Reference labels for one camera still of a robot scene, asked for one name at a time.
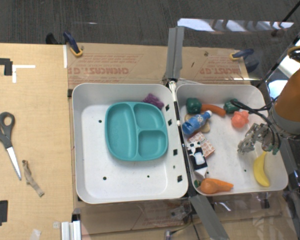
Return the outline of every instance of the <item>scissor handle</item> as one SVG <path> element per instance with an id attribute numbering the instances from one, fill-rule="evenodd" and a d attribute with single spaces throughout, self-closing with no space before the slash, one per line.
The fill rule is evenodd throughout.
<path id="1" fill-rule="evenodd" d="M 9 124 L 5 123 L 5 119 L 10 118 L 11 122 Z M 3 128 L 5 136 L 7 136 L 11 140 L 11 132 L 16 122 L 15 116 L 9 112 L 2 112 L 0 114 L 0 124 Z"/>
<path id="2" fill-rule="evenodd" d="M 12 126 L 15 122 L 15 117 L 13 115 L 10 116 L 9 115 L 10 113 L 8 113 L 8 115 L 5 115 L 5 113 L 8 113 L 8 112 L 2 113 L 3 116 L 1 118 L 3 118 L 3 120 L 4 120 L 7 116 L 11 117 L 11 123 L 9 125 L 6 125 L 5 122 L 3 122 L 3 124 L 2 124 L 3 127 L 2 128 L 7 129 L 9 136 L 11 136 Z M 12 143 L 11 143 L 10 138 L 8 136 L 6 136 L 6 134 L 4 134 L 1 130 L 1 123 L 0 123 L 0 141 L 3 143 L 3 145 L 6 149 L 12 147 Z"/>

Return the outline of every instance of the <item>green pepper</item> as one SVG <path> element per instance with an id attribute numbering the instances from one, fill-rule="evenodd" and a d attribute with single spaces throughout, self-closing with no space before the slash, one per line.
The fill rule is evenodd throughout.
<path id="1" fill-rule="evenodd" d="M 196 180 L 193 182 L 193 184 L 194 184 L 194 186 L 195 186 L 196 188 L 199 188 L 200 185 L 201 185 L 201 181 L 199 181 L 199 180 L 196 179 Z"/>
<path id="2" fill-rule="evenodd" d="M 202 103 L 197 98 L 188 98 L 186 100 L 186 110 L 189 114 L 200 114 Z"/>
<path id="3" fill-rule="evenodd" d="M 239 111 L 240 108 L 233 105 L 230 101 L 224 103 L 223 109 L 226 111 L 227 114 L 233 114 L 235 111 Z"/>

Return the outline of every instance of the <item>clamp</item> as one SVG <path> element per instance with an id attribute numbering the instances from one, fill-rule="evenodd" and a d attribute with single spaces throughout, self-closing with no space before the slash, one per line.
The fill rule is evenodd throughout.
<path id="1" fill-rule="evenodd" d="M 73 53 L 74 56 L 80 57 L 82 55 L 82 50 L 78 47 L 76 40 L 72 37 L 70 32 L 64 31 L 63 32 L 65 43 L 69 43 L 70 51 Z"/>
<path id="2" fill-rule="evenodd" d="M 231 61 L 235 62 L 235 61 L 238 61 L 241 57 L 243 57 L 246 71 L 248 73 L 251 73 L 259 65 L 259 61 L 253 57 L 254 52 L 255 51 L 253 49 L 240 50 L 238 52 L 231 53 L 229 55 L 229 58 Z"/>

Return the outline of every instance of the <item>teal divided plate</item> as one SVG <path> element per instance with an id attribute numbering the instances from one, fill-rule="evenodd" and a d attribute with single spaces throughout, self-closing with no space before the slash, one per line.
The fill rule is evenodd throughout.
<path id="1" fill-rule="evenodd" d="M 105 140 L 110 153 L 124 161 L 148 161 L 163 156 L 168 132 L 163 113 L 145 102 L 118 102 L 105 114 Z"/>

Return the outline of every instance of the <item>white tape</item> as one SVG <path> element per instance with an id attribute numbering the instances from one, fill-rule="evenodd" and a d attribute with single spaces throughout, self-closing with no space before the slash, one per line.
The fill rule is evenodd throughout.
<path id="1" fill-rule="evenodd" d="M 60 225 L 61 223 L 59 221 L 55 221 L 53 224 L 52 224 L 52 228 L 53 229 L 60 229 Z"/>
<path id="2" fill-rule="evenodd" d="M 17 69 L 35 69 L 36 65 L 12 65 L 12 83 L 17 82 Z"/>
<path id="3" fill-rule="evenodd" d="M 67 45 L 63 45 L 63 67 L 66 69 L 68 67 L 68 54 Z"/>
<path id="4" fill-rule="evenodd" d="M 32 231 L 32 234 L 31 234 L 29 240 L 39 240 L 40 239 L 40 235 L 41 235 L 41 231 L 38 230 L 38 229 L 34 229 Z"/>

